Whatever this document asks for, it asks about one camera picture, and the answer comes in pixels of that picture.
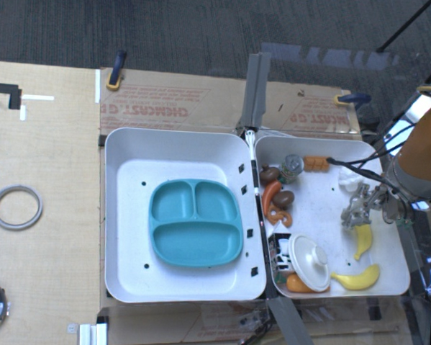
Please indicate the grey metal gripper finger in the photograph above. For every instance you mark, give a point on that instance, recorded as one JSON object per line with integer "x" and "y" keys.
{"x": 364, "y": 216}
{"x": 349, "y": 215}

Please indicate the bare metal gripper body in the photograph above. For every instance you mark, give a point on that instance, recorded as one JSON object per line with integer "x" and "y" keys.
{"x": 386, "y": 204}

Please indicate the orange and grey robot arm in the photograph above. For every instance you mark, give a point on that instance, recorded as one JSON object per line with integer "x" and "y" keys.
{"x": 420, "y": 143}

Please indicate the yellow banana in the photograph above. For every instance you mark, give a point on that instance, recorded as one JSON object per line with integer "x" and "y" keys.
{"x": 359, "y": 280}
{"x": 364, "y": 241}

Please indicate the white plastic tray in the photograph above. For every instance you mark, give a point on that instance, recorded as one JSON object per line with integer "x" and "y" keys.
{"x": 321, "y": 210}
{"x": 131, "y": 272}

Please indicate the orange biscuit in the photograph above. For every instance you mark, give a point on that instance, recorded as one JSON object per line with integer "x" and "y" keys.
{"x": 316, "y": 164}

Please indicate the white pot with lid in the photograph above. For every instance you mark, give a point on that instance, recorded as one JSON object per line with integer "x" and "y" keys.
{"x": 309, "y": 263}

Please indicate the brown round toy food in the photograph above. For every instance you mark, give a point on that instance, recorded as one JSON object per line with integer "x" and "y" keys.
{"x": 269, "y": 174}
{"x": 284, "y": 198}

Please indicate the orange pretzel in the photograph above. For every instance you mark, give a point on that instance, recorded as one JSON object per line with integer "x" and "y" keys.
{"x": 276, "y": 216}

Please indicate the small green can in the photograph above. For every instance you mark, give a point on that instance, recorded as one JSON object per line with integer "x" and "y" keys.
{"x": 291, "y": 168}

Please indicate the black and white carton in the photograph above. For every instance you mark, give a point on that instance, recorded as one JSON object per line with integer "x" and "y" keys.
{"x": 278, "y": 249}

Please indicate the orange carrot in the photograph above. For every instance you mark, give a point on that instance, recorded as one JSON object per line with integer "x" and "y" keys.
{"x": 270, "y": 194}

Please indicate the orange toy pepper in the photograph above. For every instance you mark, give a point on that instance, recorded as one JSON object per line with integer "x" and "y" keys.
{"x": 296, "y": 284}

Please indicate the teal divided plate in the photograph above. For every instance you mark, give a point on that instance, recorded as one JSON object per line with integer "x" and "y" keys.
{"x": 197, "y": 239}

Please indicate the brown cardboard board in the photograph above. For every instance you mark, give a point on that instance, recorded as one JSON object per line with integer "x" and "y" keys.
{"x": 190, "y": 102}

